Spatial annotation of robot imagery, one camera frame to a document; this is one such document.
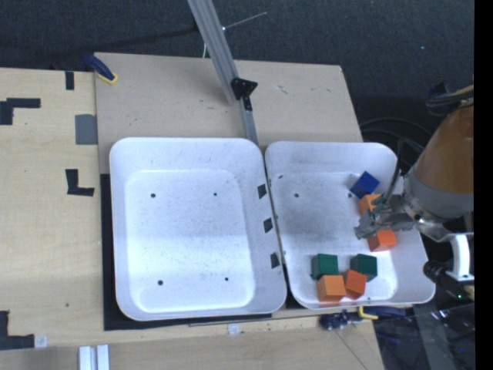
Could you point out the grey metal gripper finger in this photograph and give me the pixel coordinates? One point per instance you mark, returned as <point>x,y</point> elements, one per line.
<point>369,218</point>
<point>365,231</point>

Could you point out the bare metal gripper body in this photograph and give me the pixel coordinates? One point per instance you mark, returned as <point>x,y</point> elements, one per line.
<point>398,217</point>

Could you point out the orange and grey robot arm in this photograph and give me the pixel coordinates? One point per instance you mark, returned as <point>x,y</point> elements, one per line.
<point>448,160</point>

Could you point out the orange cube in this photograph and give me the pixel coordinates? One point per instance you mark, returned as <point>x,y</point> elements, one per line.
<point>331,287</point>
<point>366,202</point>
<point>355,283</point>
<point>384,240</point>

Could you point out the green cube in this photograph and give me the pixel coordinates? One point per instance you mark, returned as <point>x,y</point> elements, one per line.
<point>365,265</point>
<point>324,265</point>

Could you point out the blue cube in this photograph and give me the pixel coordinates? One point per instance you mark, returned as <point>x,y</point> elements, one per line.
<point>365,184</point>

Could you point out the white plastic tray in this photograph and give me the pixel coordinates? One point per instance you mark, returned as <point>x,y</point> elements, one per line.
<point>185,237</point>
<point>308,214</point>

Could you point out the pale wood board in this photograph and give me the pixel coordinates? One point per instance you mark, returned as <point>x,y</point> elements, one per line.
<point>173,98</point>

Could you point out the black cylinder on white bracket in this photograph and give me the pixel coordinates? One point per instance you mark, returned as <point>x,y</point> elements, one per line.
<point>460,254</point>

